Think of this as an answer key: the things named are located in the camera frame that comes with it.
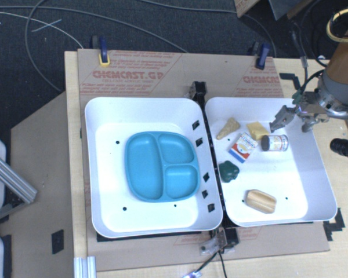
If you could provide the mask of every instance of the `dark green object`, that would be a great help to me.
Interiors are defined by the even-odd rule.
[[[230,182],[236,179],[239,172],[239,168],[229,160],[219,164],[220,177],[224,182]]]

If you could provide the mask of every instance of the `yellow sponge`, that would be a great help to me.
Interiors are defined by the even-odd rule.
[[[254,140],[260,140],[264,135],[269,135],[269,132],[259,122],[248,123],[250,135]]]

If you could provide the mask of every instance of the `blue clamp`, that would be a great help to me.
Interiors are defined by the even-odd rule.
[[[271,46],[268,43],[262,44],[259,51],[259,58],[256,60],[256,68],[264,70],[264,66],[266,65],[266,59],[270,50]]]
[[[110,56],[107,51],[107,42],[104,37],[99,37],[99,46],[100,46],[100,54],[99,54],[99,63],[102,67],[108,67],[110,65]]]

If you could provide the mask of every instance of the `divided blue plate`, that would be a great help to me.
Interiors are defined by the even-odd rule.
[[[184,200],[200,185],[194,147],[185,136],[171,132],[131,136],[125,146],[125,173],[132,193],[148,202]]]

